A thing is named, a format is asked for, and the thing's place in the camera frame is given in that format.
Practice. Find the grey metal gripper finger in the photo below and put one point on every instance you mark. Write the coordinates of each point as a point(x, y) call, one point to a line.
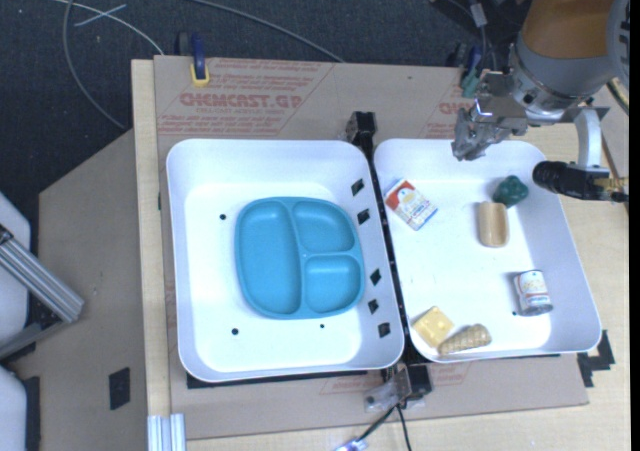
point(484, 145)
point(462, 139)

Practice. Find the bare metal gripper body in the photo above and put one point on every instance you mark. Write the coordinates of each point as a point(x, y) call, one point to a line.
point(505, 104)

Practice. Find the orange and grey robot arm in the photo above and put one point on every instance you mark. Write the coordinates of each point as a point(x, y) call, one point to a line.
point(570, 14)

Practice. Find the green broccoli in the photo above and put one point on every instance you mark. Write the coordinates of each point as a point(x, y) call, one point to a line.
point(510, 191)

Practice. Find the beige bread bun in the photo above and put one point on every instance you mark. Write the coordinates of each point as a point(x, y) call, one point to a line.
point(493, 226)

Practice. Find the red and white carton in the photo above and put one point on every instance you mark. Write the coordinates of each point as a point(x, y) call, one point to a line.
point(411, 205)

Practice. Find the thin black and white rod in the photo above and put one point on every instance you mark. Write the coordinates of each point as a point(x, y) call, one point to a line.
point(387, 239)

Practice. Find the white plastic tray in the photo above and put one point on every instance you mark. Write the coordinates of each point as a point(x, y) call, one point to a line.
point(460, 269)
point(210, 259)

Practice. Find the white can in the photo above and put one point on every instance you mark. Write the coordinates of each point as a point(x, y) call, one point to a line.
point(532, 291)

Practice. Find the brown cardboard board red print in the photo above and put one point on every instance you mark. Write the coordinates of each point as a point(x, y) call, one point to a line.
point(300, 99)

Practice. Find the yellow cheese slice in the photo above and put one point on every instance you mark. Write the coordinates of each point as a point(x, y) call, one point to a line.
point(432, 325)

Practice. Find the beige waffle cone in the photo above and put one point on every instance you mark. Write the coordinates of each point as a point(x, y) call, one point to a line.
point(465, 339)

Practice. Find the blue divided plate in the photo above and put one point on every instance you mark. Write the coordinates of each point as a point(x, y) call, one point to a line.
point(280, 259)

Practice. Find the black cylinder on white bracket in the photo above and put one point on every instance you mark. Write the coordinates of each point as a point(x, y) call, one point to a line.
point(570, 179)

